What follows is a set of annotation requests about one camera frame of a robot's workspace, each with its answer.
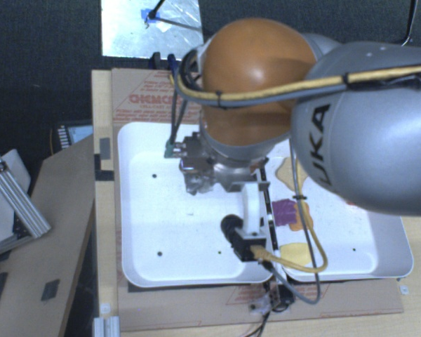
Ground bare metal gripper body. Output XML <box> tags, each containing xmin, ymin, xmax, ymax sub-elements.
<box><xmin>177</xmin><ymin>134</ymin><xmax>258</xmax><ymax>193</ymax></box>

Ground white plastic tray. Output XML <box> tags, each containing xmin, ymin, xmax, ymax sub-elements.
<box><xmin>116</xmin><ymin>121</ymin><xmax>273</xmax><ymax>289</ymax></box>
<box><xmin>265</xmin><ymin>137</ymin><xmax>415</xmax><ymax>283</ymax></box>

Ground pale yellow flat toy food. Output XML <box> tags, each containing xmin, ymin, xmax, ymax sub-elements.
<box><xmin>275</xmin><ymin>157</ymin><xmax>309</xmax><ymax>193</ymax></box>

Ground thin black and white rod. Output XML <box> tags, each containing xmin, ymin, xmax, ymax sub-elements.
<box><xmin>259</xmin><ymin>158</ymin><xmax>280</xmax><ymax>253</ymax></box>

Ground purple grapes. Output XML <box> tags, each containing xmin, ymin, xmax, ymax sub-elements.
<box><xmin>271</xmin><ymin>198</ymin><xmax>298</xmax><ymax>227</ymax></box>

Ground orange toy food piece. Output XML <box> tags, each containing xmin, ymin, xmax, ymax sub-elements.
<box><xmin>288</xmin><ymin>204</ymin><xmax>314</xmax><ymax>233</ymax></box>

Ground yellow rounded toy food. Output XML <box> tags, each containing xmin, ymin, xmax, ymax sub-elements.
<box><xmin>279</xmin><ymin>242</ymin><xmax>314</xmax><ymax>268</ymax></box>

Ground brown cardboard board, red print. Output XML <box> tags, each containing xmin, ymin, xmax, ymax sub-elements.
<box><xmin>111</xmin><ymin>67</ymin><xmax>405</xmax><ymax>332</ymax></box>

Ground black cylinder on white bracket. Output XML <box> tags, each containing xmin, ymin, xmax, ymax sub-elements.
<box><xmin>220</xmin><ymin>182</ymin><xmax>268</xmax><ymax>263</ymax></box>

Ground black block with thin wires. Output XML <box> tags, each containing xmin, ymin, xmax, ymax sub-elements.
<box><xmin>266</xmin><ymin>282</ymin><xmax>293</xmax><ymax>312</ymax></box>

